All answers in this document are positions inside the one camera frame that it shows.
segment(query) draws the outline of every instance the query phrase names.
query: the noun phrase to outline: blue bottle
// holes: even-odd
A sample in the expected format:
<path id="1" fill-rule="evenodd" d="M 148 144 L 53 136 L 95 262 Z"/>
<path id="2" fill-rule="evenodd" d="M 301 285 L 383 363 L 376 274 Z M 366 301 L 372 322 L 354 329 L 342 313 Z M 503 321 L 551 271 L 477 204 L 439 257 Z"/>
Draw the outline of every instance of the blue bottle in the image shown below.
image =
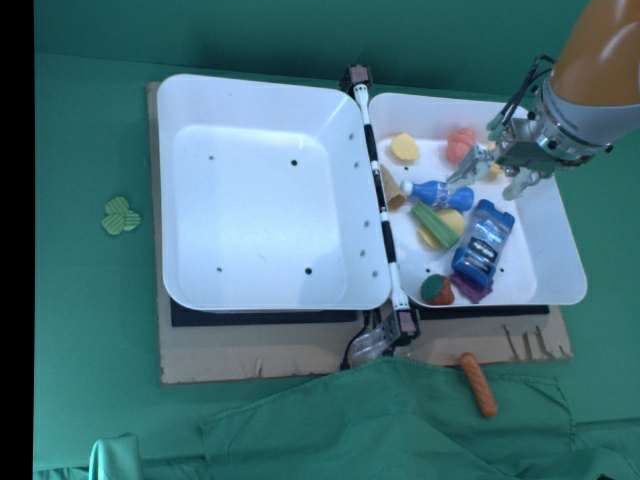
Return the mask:
<path id="1" fill-rule="evenodd" d="M 465 212 L 473 206 L 473 190 L 469 187 L 459 188 L 451 194 L 447 184 L 441 181 L 427 181 L 420 184 L 403 181 L 400 189 L 407 197 L 416 196 L 433 210 L 453 208 L 459 212 Z"/>
<path id="2" fill-rule="evenodd" d="M 486 288 L 496 273 L 515 220 L 510 213 L 496 210 L 491 201 L 480 199 L 469 216 L 460 247 L 453 255 L 453 270 Z"/>

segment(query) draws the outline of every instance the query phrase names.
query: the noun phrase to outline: green clover-shaped object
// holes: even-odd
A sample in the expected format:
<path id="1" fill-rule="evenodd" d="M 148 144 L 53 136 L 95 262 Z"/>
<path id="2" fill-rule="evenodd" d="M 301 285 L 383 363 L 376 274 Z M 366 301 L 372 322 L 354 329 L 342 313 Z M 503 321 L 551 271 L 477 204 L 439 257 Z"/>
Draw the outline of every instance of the green clover-shaped object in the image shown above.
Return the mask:
<path id="1" fill-rule="evenodd" d="M 111 199 L 104 207 L 107 214 L 102 219 L 102 227 L 110 235 L 119 235 L 123 231 L 133 231 L 140 225 L 140 215 L 129 209 L 129 201 L 118 196 Z"/>

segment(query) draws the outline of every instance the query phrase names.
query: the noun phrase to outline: green tablecloth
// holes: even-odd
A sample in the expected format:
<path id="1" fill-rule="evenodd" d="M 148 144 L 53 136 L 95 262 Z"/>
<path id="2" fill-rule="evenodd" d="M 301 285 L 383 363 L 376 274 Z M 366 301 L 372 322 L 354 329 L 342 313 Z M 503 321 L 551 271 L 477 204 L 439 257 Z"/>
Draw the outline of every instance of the green tablecloth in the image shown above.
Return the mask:
<path id="1" fill-rule="evenodd" d="M 382 358 L 200 422 L 205 457 L 143 461 L 138 438 L 96 442 L 91 480 L 640 478 L 640 422 L 580 433 L 555 380 L 488 374 L 481 415 L 460 370 Z"/>

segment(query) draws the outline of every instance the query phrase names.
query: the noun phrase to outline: green toy vegetable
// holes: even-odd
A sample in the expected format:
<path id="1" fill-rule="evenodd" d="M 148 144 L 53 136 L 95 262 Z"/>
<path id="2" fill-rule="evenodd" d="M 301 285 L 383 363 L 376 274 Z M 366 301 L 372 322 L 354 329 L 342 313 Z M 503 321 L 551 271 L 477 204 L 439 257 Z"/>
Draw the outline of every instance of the green toy vegetable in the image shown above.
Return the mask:
<path id="1" fill-rule="evenodd" d="M 420 223 L 433 234 L 434 238 L 440 242 L 442 247 L 450 249 L 458 240 L 460 235 L 444 222 L 436 213 L 422 201 L 411 208 Z"/>

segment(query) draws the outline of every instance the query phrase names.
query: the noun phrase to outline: toy sausage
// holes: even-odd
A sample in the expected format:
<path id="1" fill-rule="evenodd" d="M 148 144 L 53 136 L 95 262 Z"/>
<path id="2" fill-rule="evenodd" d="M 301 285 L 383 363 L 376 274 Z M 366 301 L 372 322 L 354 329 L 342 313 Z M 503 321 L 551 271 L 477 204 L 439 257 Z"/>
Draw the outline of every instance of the toy sausage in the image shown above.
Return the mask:
<path id="1" fill-rule="evenodd" d="M 480 406 L 480 412 L 485 418 L 493 418 L 498 413 L 498 406 L 478 361 L 470 352 L 462 354 L 459 361 L 467 379 L 469 379 L 471 389 Z"/>

